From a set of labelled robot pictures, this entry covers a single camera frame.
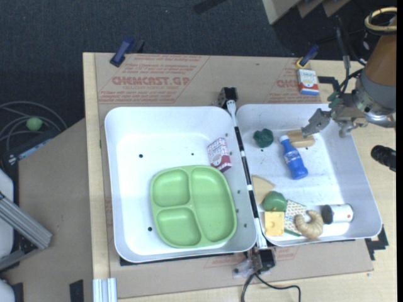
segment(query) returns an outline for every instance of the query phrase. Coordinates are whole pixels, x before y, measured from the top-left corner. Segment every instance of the bottle cap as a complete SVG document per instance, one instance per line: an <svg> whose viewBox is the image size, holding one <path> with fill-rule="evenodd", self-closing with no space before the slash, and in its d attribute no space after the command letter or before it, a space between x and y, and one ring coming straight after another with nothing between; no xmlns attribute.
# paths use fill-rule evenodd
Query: bottle cap
<svg viewBox="0 0 403 302"><path fill-rule="evenodd" d="M282 142L282 141L284 141L284 140L289 140L289 139L290 139L290 138L288 137L287 134L282 135L280 138L278 138L278 140L279 140L280 142Z"/></svg>
<svg viewBox="0 0 403 302"><path fill-rule="evenodd" d="M307 175L308 175L308 169L303 165L301 167L291 169L291 176L292 179L294 180L305 178Z"/></svg>

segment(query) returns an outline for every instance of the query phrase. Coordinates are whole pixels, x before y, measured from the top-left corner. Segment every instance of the blue clamp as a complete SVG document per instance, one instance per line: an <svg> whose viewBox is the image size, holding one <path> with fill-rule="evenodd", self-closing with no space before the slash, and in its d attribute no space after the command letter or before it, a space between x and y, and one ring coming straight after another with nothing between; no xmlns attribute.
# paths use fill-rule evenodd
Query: blue clamp
<svg viewBox="0 0 403 302"><path fill-rule="evenodd" d="M123 39L122 44L120 45L119 50L110 60L110 63L116 67L119 67L123 61L125 60L125 54L132 49L134 45L134 38L133 37L126 37Z"/></svg>
<svg viewBox="0 0 403 302"><path fill-rule="evenodd" d="M314 59L319 51L318 45L313 45L312 48L307 52L304 57L301 57L297 60L295 66L299 69L304 69L308 66L308 63L311 59Z"/></svg>

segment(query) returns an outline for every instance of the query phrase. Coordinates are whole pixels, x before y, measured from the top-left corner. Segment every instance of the green divided plate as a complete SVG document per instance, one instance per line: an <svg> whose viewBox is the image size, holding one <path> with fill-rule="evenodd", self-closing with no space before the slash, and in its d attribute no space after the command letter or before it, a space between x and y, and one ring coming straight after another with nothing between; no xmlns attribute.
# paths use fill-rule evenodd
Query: green divided plate
<svg viewBox="0 0 403 302"><path fill-rule="evenodd" d="M226 178L209 165L160 171L151 180L158 234L177 248L204 247L230 239L237 217Z"/></svg>

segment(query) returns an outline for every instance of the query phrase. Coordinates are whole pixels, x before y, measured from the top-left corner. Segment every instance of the blue bottle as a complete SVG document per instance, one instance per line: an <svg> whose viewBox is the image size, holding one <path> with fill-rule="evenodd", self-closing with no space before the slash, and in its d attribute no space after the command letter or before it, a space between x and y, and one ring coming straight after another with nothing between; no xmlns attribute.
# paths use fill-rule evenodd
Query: blue bottle
<svg viewBox="0 0 403 302"><path fill-rule="evenodd" d="M288 135L279 138L280 143L284 146L284 161L291 170L292 179L302 179L308 175L308 169L304 166L301 155L298 150L290 143Z"/></svg>

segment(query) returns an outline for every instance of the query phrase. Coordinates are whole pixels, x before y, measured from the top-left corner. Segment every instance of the cable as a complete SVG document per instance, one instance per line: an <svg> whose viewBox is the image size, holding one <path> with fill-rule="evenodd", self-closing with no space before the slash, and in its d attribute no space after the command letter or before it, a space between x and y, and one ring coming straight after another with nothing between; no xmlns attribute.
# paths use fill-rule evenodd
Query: cable
<svg viewBox="0 0 403 302"><path fill-rule="evenodd" d="M353 72L352 74L348 74L349 70L346 69L346 78L345 80L340 84L340 93L339 93L339 97L343 96L343 94L346 92L347 90L347 84L348 81L352 78L357 77L363 69L358 69L355 72Z"/></svg>
<svg viewBox="0 0 403 302"><path fill-rule="evenodd" d="M358 29L358 30L355 30L355 31L350 31L350 32L347 33L347 35L349 35L349 36L355 35L356 33L361 33L362 31L365 31L365 29L363 28L363 29ZM336 40L336 39L337 39L336 36L330 36L330 37L327 37L327 38L322 38L320 40L317 40L315 43L318 44L318 45L321 45L323 43L332 42L333 40Z"/></svg>
<svg viewBox="0 0 403 302"><path fill-rule="evenodd" d="M351 67L348 48L344 44L344 40L343 40L341 34L342 34L341 26L337 26L336 27L336 36L338 38L339 47L340 47L341 53L343 55L344 68L346 69L346 78L345 78L345 80L343 81L343 83L341 85L341 87L343 85L344 86L340 90L339 98L341 98L341 96L343 96L345 90L347 89L348 77L349 77L349 69Z"/></svg>
<svg viewBox="0 0 403 302"><path fill-rule="evenodd" d="M20 122L16 123L16 124L10 129L10 131L9 131L9 133L8 133L8 135L7 135L7 141L6 141L6 150L7 150L7 151L10 150L10 139L11 139L11 136L15 133L14 130L15 130L17 127L19 127L21 124L24 124L25 122L26 122L25 120L21 120Z"/></svg>
<svg viewBox="0 0 403 302"><path fill-rule="evenodd" d="M18 105L19 105L19 104L27 104L27 105L32 105L32 106L36 106L36 107L45 109L46 111L52 113L52 114L63 124L64 129L67 129L67 125L66 125L65 121L60 117L60 115L58 115L54 110L48 108L47 106L42 105L42 104L39 104L39 103L36 103L36 102L31 102L31 101L13 101L13 102L8 102L8 103L1 104L1 105L0 105L0 109L4 109L4 110L10 111L10 112L14 112L14 113L17 113L17 114L19 114L19 115L27 116L27 114L25 114L25 113L23 113L23 112L17 111L17 110L15 110L15 109L10 109L10 108L8 108L8 106L10 106L10 105L17 105L17 104L18 104Z"/></svg>
<svg viewBox="0 0 403 302"><path fill-rule="evenodd" d="M19 134L29 134L29 133L32 133L32 134L41 134L41 133L43 133L43 132L41 132L41 131L17 131L17 132L12 133L12 134L11 134L11 137L13 137L13 136L15 136L15 135L19 135ZM6 140L7 138L8 138L8 135L5 135L5 136L1 137L1 138L0 138L0 142Z"/></svg>
<svg viewBox="0 0 403 302"><path fill-rule="evenodd" d="M283 286L283 287L279 287L279 286L273 286L269 283L267 283L266 281L264 281L263 279L260 278L260 276L258 275L258 273L253 273L251 274L248 279L246 280L244 287L242 288L242 293L241 293L241 302L245 302L245 294L246 294L246 289L249 286L249 284L251 283L253 277L256 276L256 278L261 281L264 285L268 286L269 288L272 289L297 289L298 290L298 302L301 302L301 289L299 286L297 285L290 285L290 286Z"/></svg>
<svg viewBox="0 0 403 302"><path fill-rule="evenodd" d="M255 273L251 274L248 279L246 280L244 287L242 288L242 293L241 293L241 302L245 302L245 294L246 294L246 289L249 286L249 284L251 283L253 277L254 277Z"/></svg>
<svg viewBox="0 0 403 302"><path fill-rule="evenodd" d="M341 17L338 16L337 18L338 18L338 20L339 20L339 26L340 26L340 29L341 29L341 36L340 36L340 39L344 39L344 41L346 42L347 49L348 49L350 55L351 55L357 62L359 62L362 66L365 66L365 65L366 65L366 62L364 62L362 59L360 59L360 58L357 56L357 54L355 53L355 51L354 51L354 48L353 48L353 46L352 46L352 44L351 44L351 40L350 40L350 37L349 37L349 35L348 35L348 32L347 32L346 28L344 27L343 22L341 21Z"/></svg>
<svg viewBox="0 0 403 302"><path fill-rule="evenodd" d="M395 35L397 33L397 25L391 25L389 22L389 25L387 26L378 26L372 23L372 20L374 20L381 14L394 14L397 16L397 8L388 7L372 11L364 20L365 27L370 33L373 33L374 35Z"/></svg>
<svg viewBox="0 0 403 302"><path fill-rule="evenodd" d="M8 129L9 126L11 126L13 124L17 124L19 121L27 120L28 118L30 118L30 117L29 116L23 116L22 118L17 118L15 120L9 122L8 124L6 124L6 126L0 131L0 137Z"/></svg>

